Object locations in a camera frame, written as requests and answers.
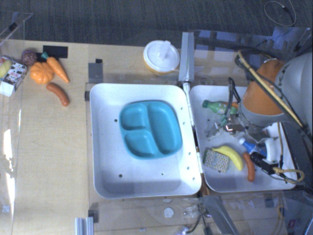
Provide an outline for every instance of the blue object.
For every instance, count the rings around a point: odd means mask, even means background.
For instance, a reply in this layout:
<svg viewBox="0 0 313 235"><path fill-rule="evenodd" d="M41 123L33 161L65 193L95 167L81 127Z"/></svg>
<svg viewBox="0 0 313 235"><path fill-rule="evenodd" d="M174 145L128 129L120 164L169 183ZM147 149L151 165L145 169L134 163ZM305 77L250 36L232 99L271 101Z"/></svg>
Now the blue object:
<svg viewBox="0 0 313 235"><path fill-rule="evenodd" d="M182 146L173 109L162 101L142 101L123 108L120 129L127 151L139 159L166 157Z"/></svg>
<svg viewBox="0 0 313 235"><path fill-rule="evenodd" d="M249 154L251 154L252 152L258 152L264 157L267 156L266 151L261 149L257 144L249 143L244 138L241 138L239 140L239 143L242 144L246 148L246 150Z"/></svg>

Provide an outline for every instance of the white cable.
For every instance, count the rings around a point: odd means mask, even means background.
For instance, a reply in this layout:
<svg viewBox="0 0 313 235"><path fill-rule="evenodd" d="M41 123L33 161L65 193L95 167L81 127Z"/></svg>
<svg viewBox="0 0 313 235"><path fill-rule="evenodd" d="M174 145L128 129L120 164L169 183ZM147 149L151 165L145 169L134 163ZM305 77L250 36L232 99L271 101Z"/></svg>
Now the white cable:
<svg viewBox="0 0 313 235"><path fill-rule="evenodd" d="M268 13L266 12L266 6L267 6L269 3L277 3L277 4L279 4L282 8L285 8L285 6L284 6L283 4L281 4L280 2L277 2L277 1L268 1L266 4L264 4L264 13L265 13L265 15L266 15L272 22L274 22L274 23L276 23L276 24L278 24L278 25L280 25L280 26L284 26L284 27L290 27L290 26L293 26L293 25L295 24L295 22L296 22L296 20L297 20L297 14L296 14L296 12L295 12L295 9L294 9L294 7L293 7L293 4L292 4L291 0L289 0L289 3L290 3L290 5L291 5L292 10L293 10L293 13L294 13L294 20L293 20L293 23L291 23L291 24L282 24L282 23L279 23L279 22L275 21L274 19L272 19L272 18L268 15Z"/></svg>

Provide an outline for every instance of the wooden surface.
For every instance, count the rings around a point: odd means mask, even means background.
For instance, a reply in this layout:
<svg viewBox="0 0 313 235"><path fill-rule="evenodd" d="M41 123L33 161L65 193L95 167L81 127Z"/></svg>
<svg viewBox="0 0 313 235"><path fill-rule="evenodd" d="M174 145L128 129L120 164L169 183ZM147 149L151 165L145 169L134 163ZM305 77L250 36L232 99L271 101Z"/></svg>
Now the wooden surface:
<svg viewBox="0 0 313 235"><path fill-rule="evenodd" d="M60 59L60 62L70 83L66 84L57 76L53 82L66 91L70 105L63 107L56 95L49 92L45 85L36 84L29 75L19 88L22 90L22 122L13 234L74 234L75 218L86 218L88 215L89 194L95 200L90 203L95 204L91 207L103 213L99 223L95 224L95 234L98 235L174 234L183 224L192 226L196 219L184 216L183 208L197 204L194 199L106 201L89 191L93 185L88 166L90 147L87 142L84 99L88 62L94 62L95 58L103 59L105 82L163 81L174 84L177 73L156 77L147 72L141 47L25 42L25 48L36 52L42 52L43 45L68 47L68 58ZM199 66L206 65L204 60L202 54ZM239 73L238 78L243 80L244 74ZM166 207L174 210L172 218L164 216ZM278 224L275 208L266 209L263 206L257 210L258 215L251 215L255 211L230 210L229 214L244 234L253 234L253 230L258 229L260 224L266 224L272 229ZM213 219L209 218L207 222L212 226L214 234L219 234ZM201 222L194 234L202 233Z"/></svg>

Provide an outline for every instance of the orange pumpkin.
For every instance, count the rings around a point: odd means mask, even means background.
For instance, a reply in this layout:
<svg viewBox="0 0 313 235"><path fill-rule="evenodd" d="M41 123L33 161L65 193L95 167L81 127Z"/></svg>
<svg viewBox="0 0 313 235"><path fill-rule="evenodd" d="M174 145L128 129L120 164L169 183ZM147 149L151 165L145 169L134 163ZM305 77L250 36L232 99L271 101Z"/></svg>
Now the orange pumpkin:
<svg viewBox="0 0 313 235"><path fill-rule="evenodd" d="M30 68L30 78L37 84L47 84L53 79L53 76L54 71L47 63L36 62Z"/></svg>

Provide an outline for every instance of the sausage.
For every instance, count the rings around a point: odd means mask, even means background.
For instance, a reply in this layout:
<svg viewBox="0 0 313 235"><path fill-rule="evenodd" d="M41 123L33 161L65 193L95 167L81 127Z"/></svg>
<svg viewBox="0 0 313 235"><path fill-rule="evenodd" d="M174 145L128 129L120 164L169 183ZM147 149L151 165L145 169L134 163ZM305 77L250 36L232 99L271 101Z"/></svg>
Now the sausage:
<svg viewBox="0 0 313 235"><path fill-rule="evenodd" d="M65 92L61 89L60 86L56 85L55 83L48 83L46 88L59 97L59 99L60 99L60 101L61 101L63 106L68 106L69 105L68 97L65 94Z"/></svg>
<svg viewBox="0 0 313 235"><path fill-rule="evenodd" d="M250 158L250 154L245 152L243 154L243 158L246 162L246 165L248 167L248 181L253 182L255 179L255 169L254 169L254 163L252 162Z"/></svg>

